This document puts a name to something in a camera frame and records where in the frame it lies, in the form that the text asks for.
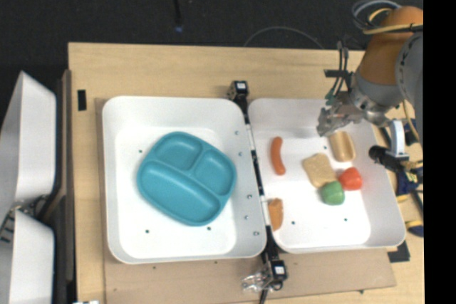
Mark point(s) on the orange croissant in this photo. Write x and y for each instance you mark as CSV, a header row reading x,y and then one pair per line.
x,y
275,213

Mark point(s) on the thin black and white rod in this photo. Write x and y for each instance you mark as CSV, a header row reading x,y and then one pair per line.
x,y
255,160

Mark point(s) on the white plastic tray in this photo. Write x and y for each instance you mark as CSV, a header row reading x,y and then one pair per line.
x,y
178,245
320,228

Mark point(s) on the red bell pepper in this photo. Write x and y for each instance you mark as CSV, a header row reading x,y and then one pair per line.
x,y
351,178

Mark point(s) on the beige hot dog bun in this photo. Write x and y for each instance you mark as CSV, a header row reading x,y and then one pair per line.
x,y
342,147

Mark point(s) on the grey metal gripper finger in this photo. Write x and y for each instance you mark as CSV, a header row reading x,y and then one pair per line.
x,y
323,124
337,126

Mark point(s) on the black cylinder on white bracket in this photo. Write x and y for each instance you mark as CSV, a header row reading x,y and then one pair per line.
x,y
386,157

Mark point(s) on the green bell pepper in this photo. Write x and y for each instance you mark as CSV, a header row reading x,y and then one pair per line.
x,y
332,193

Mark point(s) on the orange sausage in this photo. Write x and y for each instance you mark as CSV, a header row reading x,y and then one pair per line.
x,y
277,156

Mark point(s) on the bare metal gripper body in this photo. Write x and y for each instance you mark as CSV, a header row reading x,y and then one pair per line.
x,y
356,109

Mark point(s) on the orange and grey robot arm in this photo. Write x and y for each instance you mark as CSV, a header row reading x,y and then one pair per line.
x,y
381,53

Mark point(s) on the beige bread slice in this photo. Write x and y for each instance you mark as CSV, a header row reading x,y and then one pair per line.
x,y
318,169

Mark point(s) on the blue divided plate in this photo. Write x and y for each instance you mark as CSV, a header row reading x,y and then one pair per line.
x,y
185,178

